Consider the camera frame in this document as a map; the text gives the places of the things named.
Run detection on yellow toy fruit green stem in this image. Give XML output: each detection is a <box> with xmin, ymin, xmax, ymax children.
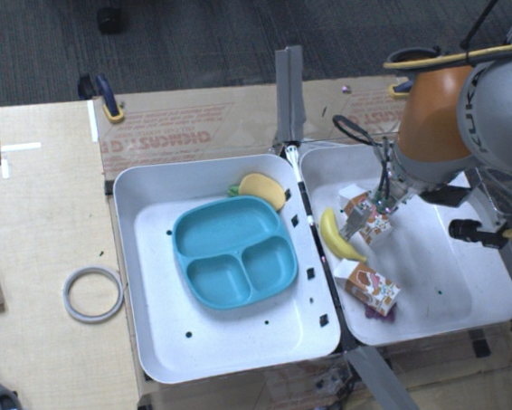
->
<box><xmin>226</xmin><ymin>169</ymin><xmax>289</xmax><ymax>217</ymax></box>

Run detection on orange and white carton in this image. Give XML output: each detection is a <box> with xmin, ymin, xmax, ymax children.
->
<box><xmin>331</xmin><ymin>252</ymin><xmax>405</xmax><ymax>323</ymax></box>
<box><xmin>336</xmin><ymin>179</ymin><xmax>397</xmax><ymax>250</ymax></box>

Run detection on white plastic tray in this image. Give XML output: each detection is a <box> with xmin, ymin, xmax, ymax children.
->
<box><xmin>298</xmin><ymin>128</ymin><xmax>512</xmax><ymax>354</ymax></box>
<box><xmin>109</xmin><ymin>147</ymin><xmax>346</xmax><ymax>390</ymax></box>

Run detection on purple grapes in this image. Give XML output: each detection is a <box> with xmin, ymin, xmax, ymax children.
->
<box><xmin>363</xmin><ymin>300</ymin><xmax>399</xmax><ymax>326</ymax></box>

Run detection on yellow banana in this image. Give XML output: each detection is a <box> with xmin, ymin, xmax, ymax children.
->
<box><xmin>318</xmin><ymin>203</ymin><xmax>369</xmax><ymax>269</ymax></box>

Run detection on brown cardboard board red print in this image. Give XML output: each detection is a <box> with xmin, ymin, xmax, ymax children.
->
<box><xmin>92</xmin><ymin>55</ymin><xmax>512</xmax><ymax>410</ymax></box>

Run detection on white tape roll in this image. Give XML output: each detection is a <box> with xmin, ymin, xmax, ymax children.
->
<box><xmin>59</xmin><ymin>262</ymin><xmax>129</xmax><ymax>328</ymax></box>

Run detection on blue divided plate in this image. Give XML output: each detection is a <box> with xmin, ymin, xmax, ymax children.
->
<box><xmin>167</xmin><ymin>189</ymin><xmax>303</xmax><ymax>316</ymax></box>

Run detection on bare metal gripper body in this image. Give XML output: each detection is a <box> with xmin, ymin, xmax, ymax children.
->
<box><xmin>364</xmin><ymin>165</ymin><xmax>422</xmax><ymax>218</ymax></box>

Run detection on black cylinder on white bracket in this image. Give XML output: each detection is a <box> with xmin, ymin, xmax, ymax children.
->
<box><xmin>447</xmin><ymin>212</ymin><xmax>512</xmax><ymax>255</ymax></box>

